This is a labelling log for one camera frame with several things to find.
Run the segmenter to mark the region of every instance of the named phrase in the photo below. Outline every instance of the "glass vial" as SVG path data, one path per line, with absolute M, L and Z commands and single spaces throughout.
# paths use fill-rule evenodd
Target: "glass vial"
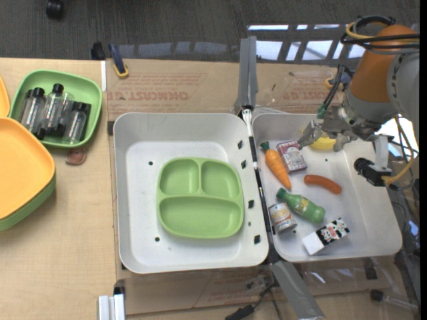
M 63 142 L 70 145 L 81 141 L 81 134 L 86 123 L 86 103 L 79 102 L 69 116 Z
M 45 91 L 42 88 L 34 88 L 23 112 L 21 124 L 32 132 L 32 134 L 36 134 L 43 118 L 45 107 L 44 95 Z
M 27 102 L 28 102 L 28 100 L 29 100 L 29 98 L 30 98 L 30 96 L 31 96 L 31 93 L 33 92 L 33 90 L 32 89 L 30 89 L 30 90 L 28 90 L 26 93 L 25 93 L 25 95 L 24 95 L 24 100 L 22 101 L 22 103 L 21 103 L 21 108 L 20 108 L 20 110 L 19 110 L 19 114 L 18 114 L 18 117 L 17 117 L 17 121 L 18 122 L 21 122 L 22 121 L 22 116 L 24 116 L 24 110 L 25 110 L 25 106 L 27 105 Z
M 74 107 L 74 96 L 70 93 L 66 93 L 64 92 L 62 94 L 63 97 L 63 106 L 62 106 L 62 111 L 61 114 L 59 116 L 59 120 L 58 120 L 58 126 L 57 126 L 57 135 L 58 136 L 62 136 L 64 131 L 65 131 L 65 127 L 68 124 L 68 120 L 69 120 L 69 116 L 71 114 L 71 112 L 73 111 L 73 107 Z
M 63 108 L 63 90 L 64 86 L 56 83 L 53 85 L 52 92 L 46 98 L 43 120 L 41 122 L 41 127 L 44 128 L 46 134 L 52 134 L 58 126 Z
M 418 312 L 418 303 L 415 300 L 409 299 L 404 295 L 397 294 L 393 291 L 380 291 L 373 289 L 370 291 L 371 300 L 389 303 L 397 307 L 405 308 L 410 310 L 414 315 Z

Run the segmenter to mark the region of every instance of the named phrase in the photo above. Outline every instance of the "toy sausage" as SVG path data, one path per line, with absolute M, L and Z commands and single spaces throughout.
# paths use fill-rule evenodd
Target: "toy sausage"
M 307 174 L 304 177 L 304 183 L 307 185 L 318 185 L 321 186 L 336 195 L 339 195 L 342 191 L 341 186 L 339 186 L 335 181 L 323 177 L 321 175 Z

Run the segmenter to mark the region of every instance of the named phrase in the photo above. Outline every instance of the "chair wheel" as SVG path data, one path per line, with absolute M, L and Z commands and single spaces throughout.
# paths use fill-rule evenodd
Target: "chair wheel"
M 46 6 L 48 17 L 60 18 L 62 16 L 64 4 L 62 1 L 49 0 Z

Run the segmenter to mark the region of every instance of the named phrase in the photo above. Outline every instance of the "metal clamp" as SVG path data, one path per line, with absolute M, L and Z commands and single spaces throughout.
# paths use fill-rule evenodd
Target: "metal clamp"
M 121 58 L 121 54 L 117 45 L 115 43 L 108 44 L 108 49 L 111 52 L 111 56 L 113 57 L 114 64 L 113 68 L 117 76 L 119 78 L 125 78 L 129 75 L 129 71 L 127 70 L 127 66 L 123 63 Z
M 126 320 L 125 295 L 102 295 L 98 297 L 97 320 Z
M 258 92 L 256 78 L 256 37 L 251 36 L 240 41 L 239 91 L 234 103 L 234 112 L 238 115 L 242 109 L 255 107 L 255 94 Z

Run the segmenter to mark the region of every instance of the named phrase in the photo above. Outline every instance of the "green divided plate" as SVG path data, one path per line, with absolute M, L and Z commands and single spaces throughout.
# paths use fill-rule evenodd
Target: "green divided plate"
M 213 159 L 168 161 L 157 182 L 157 216 L 166 231 L 181 237 L 234 235 L 244 217 L 238 172 L 228 163 Z
M 60 83 L 64 86 L 64 92 L 71 93 L 75 100 L 78 102 L 84 102 L 91 105 L 89 117 L 87 118 L 87 126 L 85 132 L 85 138 L 72 145 L 68 143 L 62 143 L 60 137 L 54 137 L 46 135 L 42 142 L 44 145 L 60 148 L 75 148 L 86 144 L 93 132 L 95 131 L 99 115 L 101 113 L 102 106 L 102 91 L 98 84 L 94 81 L 84 78 L 82 76 L 73 75 L 71 73 L 54 71 L 54 70 L 35 70 L 27 74 L 22 80 L 18 90 L 13 98 L 9 117 L 17 119 L 19 110 L 21 108 L 22 101 L 25 93 L 36 87 L 43 88 L 45 94 L 48 95 L 54 84 Z

